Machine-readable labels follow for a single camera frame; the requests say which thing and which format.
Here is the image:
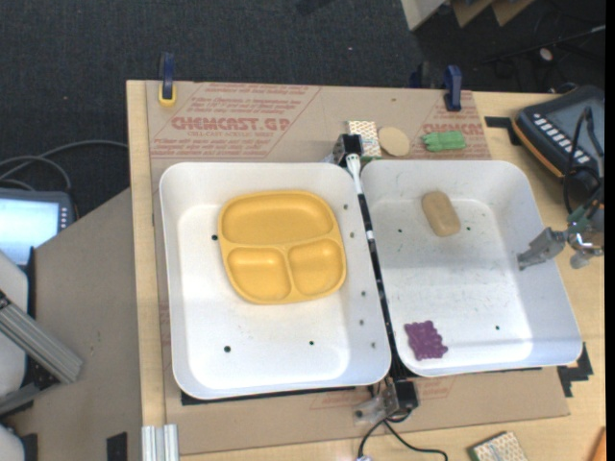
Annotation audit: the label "thin black and white rod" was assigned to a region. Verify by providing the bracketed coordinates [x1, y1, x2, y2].
[345, 153, 401, 384]

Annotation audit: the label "purple grapes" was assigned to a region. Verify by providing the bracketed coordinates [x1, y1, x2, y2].
[404, 320, 450, 362]

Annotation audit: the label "brown cardboard board red print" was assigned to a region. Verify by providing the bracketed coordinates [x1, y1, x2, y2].
[145, 82, 571, 456]

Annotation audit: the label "patterned packet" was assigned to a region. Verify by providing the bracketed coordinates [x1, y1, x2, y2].
[469, 430, 524, 461]
[347, 119, 383, 159]

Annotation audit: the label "round tan biscuit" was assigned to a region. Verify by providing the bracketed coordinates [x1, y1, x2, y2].
[377, 126, 411, 158]

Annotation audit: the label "black block with thin wires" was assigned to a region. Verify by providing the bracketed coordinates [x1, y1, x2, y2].
[380, 380, 421, 415]
[334, 133, 364, 165]

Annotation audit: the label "tan bread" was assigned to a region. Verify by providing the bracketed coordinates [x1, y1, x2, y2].
[421, 190, 462, 238]

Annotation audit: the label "yellow divided plate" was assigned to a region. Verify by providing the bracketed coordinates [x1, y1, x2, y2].
[216, 189, 348, 305]

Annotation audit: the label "white plastic tray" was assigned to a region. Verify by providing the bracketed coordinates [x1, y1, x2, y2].
[158, 160, 393, 400]
[358, 158, 584, 378]

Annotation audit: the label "green asparagus bundle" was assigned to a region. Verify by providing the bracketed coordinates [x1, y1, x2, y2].
[420, 131, 468, 154]

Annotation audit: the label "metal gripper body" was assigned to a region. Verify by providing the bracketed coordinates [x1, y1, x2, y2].
[563, 208, 606, 255]

